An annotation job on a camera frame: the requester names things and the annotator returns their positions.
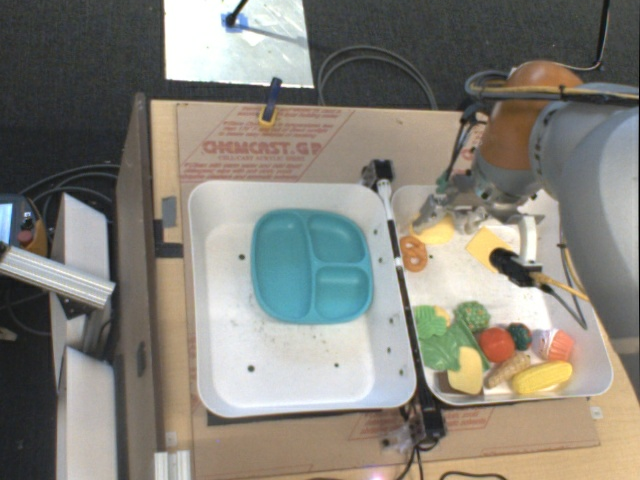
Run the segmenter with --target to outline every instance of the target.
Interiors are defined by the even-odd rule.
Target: toy food
[[[532,350],[542,359],[568,361],[574,340],[560,329],[539,330],[533,333]]]
[[[484,355],[493,363],[506,361],[516,350],[511,334],[500,327],[492,327],[483,331],[478,342]]]
[[[527,350],[531,346],[531,331],[526,325],[519,323],[509,324],[507,331],[511,334],[518,350]]]
[[[498,272],[489,260],[493,250],[498,248],[511,250],[511,247],[504,240],[486,227],[480,228],[480,231],[475,234],[466,247],[467,252],[491,272]]]
[[[571,378],[573,367],[566,361],[550,361],[517,373],[511,384],[516,393],[526,395],[550,388]]]
[[[446,244],[451,240],[455,234],[456,228],[453,224],[453,217],[451,217],[451,215],[445,215],[440,222],[430,228],[426,228],[420,233],[416,233],[413,226],[409,228],[409,231],[422,243],[426,245],[437,245]]]
[[[442,336],[447,332],[447,321],[436,315],[433,306],[417,306],[413,308],[416,319],[416,330],[420,339],[426,340],[431,336]]]
[[[441,316],[447,322],[447,327],[451,325],[451,316],[447,313],[447,310],[441,308],[440,306],[433,306],[433,309],[436,311],[436,316]]]
[[[482,369],[489,369],[489,361],[484,357],[473,334],[460,322],[452,323],[442,336],[433,335],[428,339],[422,339],[419,336],[419,339],[422,361],[432,370],[459,370],[459,349],[461,347],[475,349],[480,356]]]
[[[480,354],[471,347],[460,348],[460,369],[447,372],[449,384],[453,389],[469,395],[482,391],[482,360]]]
[[[431,336],[429,339],[420,338],[420,351],[425,366],[436,371],[458,370],[459,345],[456,337],[449,332],[443,336]]]
[[[403,236],[400,239],[402,264],[409,272],[420,272],[427,266],[427,248],[415,236]]]
[[[524,352],[516,351],[509,359],[501,363],[485,379],[485,386],[495,388],[505,380],[511,379],[516,373],[526,370],[531,366],[531,358]]]
[[[479,332],[489,327],[491,316],[485,307],[475,300],[462,302],[454,310],[456,318],[464,323],[471,332]]]

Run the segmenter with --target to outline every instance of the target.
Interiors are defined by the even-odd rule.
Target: orange toy object
[[[573,350],[574,339],[560,329],[549,329],[533,333],[532,349],[548,361],[568,361]]]
[[[415,236],[403,236],[400,239],[402,264],[409,272],[420,272],[427,266],[427,248]]]
[[[582,80],[550,61],[531,61],[518,67],[505,87],[575,87]],[[496,103],[480,142],[483,158],[504,169],[530,169],[529,135],[548,101],[508,100]]]

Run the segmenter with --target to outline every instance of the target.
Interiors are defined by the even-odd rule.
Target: toy pretzel
[[[400,239],[402,263],[409,272],[420,272],[427,266],[427,248],[414,236],[403,236]]]

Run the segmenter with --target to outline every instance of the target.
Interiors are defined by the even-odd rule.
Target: white panel
[[[339,213],[360,227],[373,275],[373,300],[363,315],[297,325],[259,306],[252,232],[265,213],[285,207]],[[411,398],[415,370],[378,195],[356,184],[210,181],[191,193],[189,220],[198,389],[211,411],[240,417],[377,409]]]
[[[51,259],[109,279],[109,243],[105,216],[69,194],[63,194]],[[68,320],[65,344],[88,353],[93,352],[100,328],[109,318],[110,304],[104,311],[94,311],[90,316],[83,315]],[[56,348],[59,349],[60,345],[54,343],[54,350]]]
[[[58,397],[58,480],[117,478],[113,369],[67,347]]]

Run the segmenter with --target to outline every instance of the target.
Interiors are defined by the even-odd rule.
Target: black carpet
[[[588,66],[602,0],[304,0],[314,72],[333,51],[372,44],[411,60],[440,108],[465,100],[465,79],[546,58]],[[587,81],[638,85],[640,0],[612,0],[604,70]],[[0,0],[0,192],[64,169],[120,158],[132,96],[262,101],[263,88],[164,79],[163,0]],[[336,73],[334,105],[424,108],[390,66]],[[314,104],[283,89],[284,103]],[[33,327],[46,306],[19,309]],[[6,311],[0,326],[16,329]],[[49,344],[19,333],[0,342],[0,478],[53,478],[55,397]]]

